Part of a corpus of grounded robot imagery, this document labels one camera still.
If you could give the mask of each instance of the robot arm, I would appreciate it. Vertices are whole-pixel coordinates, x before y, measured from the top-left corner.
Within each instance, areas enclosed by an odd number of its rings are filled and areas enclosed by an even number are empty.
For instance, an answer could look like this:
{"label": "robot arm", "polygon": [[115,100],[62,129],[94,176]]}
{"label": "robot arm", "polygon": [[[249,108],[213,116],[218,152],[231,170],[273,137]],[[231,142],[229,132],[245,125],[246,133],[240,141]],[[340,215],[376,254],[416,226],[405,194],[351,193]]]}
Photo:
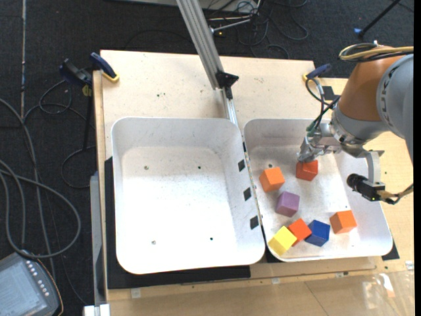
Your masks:
{"label": "robot arm", "polygon": [[[356,47],[370,49],[344,55]],[[382,132],[392,131],[406,141],[413,164],[413,47],[362,44],[345,48],[339,57],[356,61],[357,65],[333,106],[331,121],[309,131],[298,160],[309,162],[319,155],[342,150],[356,158],[364,157],[369,177],[352,174],[348,185],[370,201],[383,199],[393,203],[387,200],[385,186],[380,182],[378,158],[383,151],[366,151],[364,145]]]}

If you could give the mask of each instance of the wooden table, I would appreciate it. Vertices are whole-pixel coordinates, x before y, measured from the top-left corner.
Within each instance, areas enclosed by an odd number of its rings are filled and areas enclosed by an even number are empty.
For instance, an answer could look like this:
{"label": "wooden table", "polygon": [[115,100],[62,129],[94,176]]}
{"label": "wooden table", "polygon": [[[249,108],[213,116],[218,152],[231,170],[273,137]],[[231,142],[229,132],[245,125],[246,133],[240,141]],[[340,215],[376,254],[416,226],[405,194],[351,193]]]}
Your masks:
{"label": "wooden table", "polygon": [[[99,72],[93,74],[101,228],[103,246],[106,248],[103,178],[104,161],[112,156],[112,124],[119,118],[129,116],[214,118],[225,117],[225,114],[220,94],[212,90],[197,55],[102,51],[101,56],[120,75],[119,82],[113,84],[102,78]],[[303,74],[314,69],[313,62],[239,57],[221,57],[221,60],[226,72],[239,76],[232,89],[240,130],[248,120],[255,118],[313,119],[318,115],[319,103],[307,92],[302,79]],[[340,94],[347,80],[322,78],[320,81],[322,85],[331,86],[335,94]],[[404,140],[388,132],[370,142],[367,148],[385,150],[380,159],[382,181],[390,192],[400,192],[413,182],[413,167]],[[236,294],[247,296],[252,294],[255,287],[260,287],[259,294],[264,294],[265,301],[270,305],[279,299],[279,291],[273,289],[273,285],[279,282],[296,284],[337,278],[343,273],[357,276],[407,271],[414,263],[413,203],[411,194],[396,206],[383,206],[399,259],[383,261],[379,256],[294,263],[267,263],[262,259],[251,265],[251,278],[247,280],[106,289],[105,297],[112,315],[123,315],[123,310],[124,315],[169,315],[169,311],[163,311],[165,302],[156,308],[151,300],[144,298],[165,296],[168,299],[173,296],[172,302],[168,302],[168,308],[173,308],[173,303],[178,301],[174,296],[179,296],[182,303],[186,294],[190,296],[192,292],[201,292],[201,295],[197,295],[201,301],[198,303],[206,310],[209,303],[220,301],[222,306],[230,305],[229,300],[226,301],[230,295],[234,303],[238,299]],[[311,297],[297,291],[296,298],[299,301]],[[197,307],[185,304],[171,315],[202,315],[197,312]],[[225,315],[235,315],[237,312],[227,306],[223,310]],[[248,308],[243,314],[258,315],[253,308]]]}

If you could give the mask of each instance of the yellow block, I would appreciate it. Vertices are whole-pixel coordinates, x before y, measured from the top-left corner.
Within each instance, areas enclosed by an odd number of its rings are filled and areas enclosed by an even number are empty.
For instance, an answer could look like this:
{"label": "yellow block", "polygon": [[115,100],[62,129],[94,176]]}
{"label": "yellow block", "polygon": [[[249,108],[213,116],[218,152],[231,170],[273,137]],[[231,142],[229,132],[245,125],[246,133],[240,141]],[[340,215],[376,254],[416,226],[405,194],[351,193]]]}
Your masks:
{"label": "yellow block", "polygon": [[270,239],[268,245],[275,253],[281,256],[292,246],[295,241],[297,241],[295,235],[292,234],[288,228],[282,226],[281,229],[276,232],[274,237]]}

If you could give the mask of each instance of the toy cube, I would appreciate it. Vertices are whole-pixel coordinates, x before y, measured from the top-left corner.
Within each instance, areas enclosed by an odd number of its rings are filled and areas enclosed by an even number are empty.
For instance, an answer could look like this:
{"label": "toy cube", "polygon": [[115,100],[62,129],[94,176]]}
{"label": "toy cube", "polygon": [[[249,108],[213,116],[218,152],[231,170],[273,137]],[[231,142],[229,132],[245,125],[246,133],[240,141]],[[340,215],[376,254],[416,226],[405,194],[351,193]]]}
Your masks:
{"label": "toy cube", "polygon": [[297,238],[297,241],[295,241],[292,246],[295,246],[301,240],[304,240],[307,236],[311,235],[311,229],[306,225],[302,218],[294,221],[287,228]]}
{"label": "toy cube", "polygon": [[278,197],[275,212],[287,217],[292,217],[298,211],[299,202],[300,196],[297,194],[289,193],[287,191],[282,192]]}
{"label": "toy cube", "polygon": [[259,180],[265,192],[279,190],[285,184],[284,175],[279,167],[264,170]]}
{"label": "toy cube", "polygon": [[292,246],[295,241],[297,241],[295,235],[292,234],[288,228],[282,226],[281,229],[276,232],[274,237],[270,239],[268,245],[275,253],[281,256]]}
{"label": "toy cube", "polygon": [[322,223],[318,220],[313,220],[309,224],[311,235],[304,240],[315,246],[322,247],[329,240],[330,225]]}
{"label": "toy cube", "polygon": [[295,166],[295,176],[298,179],[308,180],[309,182],[314,179],[318,174],[318,160],[310,161],[308,163],[297,162]]}
{"label": "toy cube", "polygon": [[348,233],[357,227],[357,222],[351,210],[336,212],[330,217],[330,224],[335,234]]}

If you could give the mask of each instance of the device screen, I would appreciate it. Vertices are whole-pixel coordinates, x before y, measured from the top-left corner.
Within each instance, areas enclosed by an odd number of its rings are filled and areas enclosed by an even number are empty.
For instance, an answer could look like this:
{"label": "device screen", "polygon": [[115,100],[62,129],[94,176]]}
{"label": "device screen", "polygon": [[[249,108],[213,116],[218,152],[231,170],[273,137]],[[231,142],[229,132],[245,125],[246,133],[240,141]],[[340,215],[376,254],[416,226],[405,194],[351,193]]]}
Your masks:
{"label": "device screen", "polygon": [[0,271],[0,316],[30,316],[47,307],[22,262]]}

